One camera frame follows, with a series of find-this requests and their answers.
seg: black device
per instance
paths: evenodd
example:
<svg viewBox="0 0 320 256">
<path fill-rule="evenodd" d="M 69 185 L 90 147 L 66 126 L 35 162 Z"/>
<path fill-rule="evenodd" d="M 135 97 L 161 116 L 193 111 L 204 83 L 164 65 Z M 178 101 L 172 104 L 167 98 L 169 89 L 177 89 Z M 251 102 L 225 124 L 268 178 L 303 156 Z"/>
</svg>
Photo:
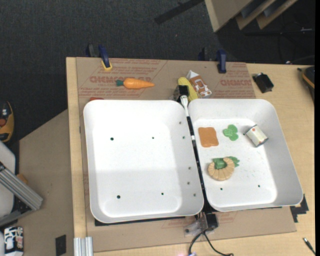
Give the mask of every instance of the black device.
<svg viewBox="0 0 320 256">
<path fill-rule="evenodd" d="M 253 80 L 258 85 L 260 91 L 264 94 L 266 92 L 271 92 L 274 84 L 271 82 L 269 77 L 264 73 L 259 73 L 253 76 Z"/>
<path fill-rule="evenodd" d="M 181 95 L 189 96 L 189 88 L 187 85 L 178 85 L 173 92 L 173 100 L 180 103 Z"/>
</svg>

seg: wooden table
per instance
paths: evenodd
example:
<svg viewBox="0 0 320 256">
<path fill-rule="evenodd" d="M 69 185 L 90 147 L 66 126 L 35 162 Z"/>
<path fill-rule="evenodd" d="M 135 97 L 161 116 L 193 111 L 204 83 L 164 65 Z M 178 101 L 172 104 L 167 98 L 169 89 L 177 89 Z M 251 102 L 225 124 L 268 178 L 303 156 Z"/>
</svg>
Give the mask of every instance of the wooden table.
<svg viewBox="0 0 320 256">
<path fill-rule="evenodd" d="M 309 90 L 304 86 L 297 65 L 247 64 L 250 74 L 264 73 L 274 84 L 272 92 L 261 93 L 252 81 L 257 99 L 265 99 L 276 108 L 287 145 L 298 173 L 309 211 L 299 215 L 297 232 L 235 238 L 214 241 L 222 252 L 235 255 L 313 255 L 305 245 L 307 238 L 316 247 L 315 231 L 315 107 Z M 82 174 L 81 138 L 79 133 L 79 106 L 77 61 L 66 58 L 70 157 L 72 175 L 72 201 L 74 236 L 87 236 L 84 186 Z M 175 244 L 146 248 L 95 253 L 97 256 L 186 256 L 189 244 Z M 193 251 L 199 256 L 216 255 L 207 242 L 197 242 Z"/>
</svg>

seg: small can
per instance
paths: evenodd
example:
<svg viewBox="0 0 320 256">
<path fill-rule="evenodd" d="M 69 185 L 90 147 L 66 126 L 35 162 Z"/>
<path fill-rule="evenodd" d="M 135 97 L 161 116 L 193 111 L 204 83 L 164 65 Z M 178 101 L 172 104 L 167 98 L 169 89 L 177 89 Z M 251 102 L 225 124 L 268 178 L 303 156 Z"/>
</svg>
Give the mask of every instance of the small can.
<svg viewBox="0 0 320 256">
<path fill-rule="evenodd" d="M 246 133 L 253 142 L 253 144 L 258 147 L 268 140 L 268 137 L 263 133 L 257 124 L 252 126 Z"/>
</svg>

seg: dark floor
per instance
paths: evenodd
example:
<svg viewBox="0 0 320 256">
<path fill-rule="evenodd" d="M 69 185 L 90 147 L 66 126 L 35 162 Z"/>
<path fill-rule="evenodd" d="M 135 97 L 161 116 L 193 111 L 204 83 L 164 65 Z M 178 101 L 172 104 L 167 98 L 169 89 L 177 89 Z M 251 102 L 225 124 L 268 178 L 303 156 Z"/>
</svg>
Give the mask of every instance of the dark floor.
<svg viewBox="0 0 320 256">
<path fill-rule="evenodd" d="M 103 44 L 111 58 L 198 60 L 207 48 L 213 58 L 224 49 L 233 62 L 315 63 L 314 34 L 293 35 L 297 43 L 284 36 L 245 35 L 314 29 L 315 0 L 298 0 L 263 30 L 256 21 L 239 30 L 231 19 L 214 33 L 205 2 L 155 22 L 187 1 L 0 0 L 0 99 L 13 106 L 13 140 L 67 109 L 66 57 L 85 56 L 88 43 Z"/>
</svg>

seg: orange carrot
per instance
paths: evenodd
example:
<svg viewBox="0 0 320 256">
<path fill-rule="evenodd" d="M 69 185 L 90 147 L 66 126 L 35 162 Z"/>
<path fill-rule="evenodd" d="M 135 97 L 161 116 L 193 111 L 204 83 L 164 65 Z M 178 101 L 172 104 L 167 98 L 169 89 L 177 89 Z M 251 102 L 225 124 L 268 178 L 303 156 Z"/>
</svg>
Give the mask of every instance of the orange carrot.
<svg viewBox="0 0 320 256">
<path fill-rule="evenodd" d="M 140 89 L 146 87 L 153 87 L 155 86 L 154 83 L 136 79 L 136 78 L 126 78 L 124 81 L 117 80 L 116 86 L 125 86 L 128 89 Z"/>
</svg>

